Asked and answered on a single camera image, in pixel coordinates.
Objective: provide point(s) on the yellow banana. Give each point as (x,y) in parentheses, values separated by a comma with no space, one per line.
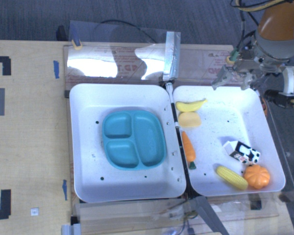
(188,106)

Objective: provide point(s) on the black cylinder on white bracket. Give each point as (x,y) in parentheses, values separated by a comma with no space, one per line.
(285,89)

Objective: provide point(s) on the blue divided plate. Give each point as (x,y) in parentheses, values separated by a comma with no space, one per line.
(147,136)

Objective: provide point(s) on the black and white milk carton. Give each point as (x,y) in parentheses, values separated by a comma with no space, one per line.
(243,152)

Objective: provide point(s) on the white plastic tray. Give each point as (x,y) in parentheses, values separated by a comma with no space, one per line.
(223,131)
(93,143)

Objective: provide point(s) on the orange carrot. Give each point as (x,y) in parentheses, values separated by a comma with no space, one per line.
(188,148)

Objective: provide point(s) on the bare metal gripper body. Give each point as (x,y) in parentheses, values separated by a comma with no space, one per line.
(251,61)

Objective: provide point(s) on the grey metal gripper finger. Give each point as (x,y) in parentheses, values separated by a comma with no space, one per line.
(247,81)
(221,78)

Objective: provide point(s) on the yellow toy bread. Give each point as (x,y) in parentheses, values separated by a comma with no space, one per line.
(189,119)

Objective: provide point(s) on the yellow corn cob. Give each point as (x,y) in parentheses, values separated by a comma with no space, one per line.
(231,177)

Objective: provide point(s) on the orange pumpkin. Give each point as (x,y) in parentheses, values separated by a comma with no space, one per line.
(256,176)

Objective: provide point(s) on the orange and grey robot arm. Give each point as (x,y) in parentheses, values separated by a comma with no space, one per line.
(278,21)

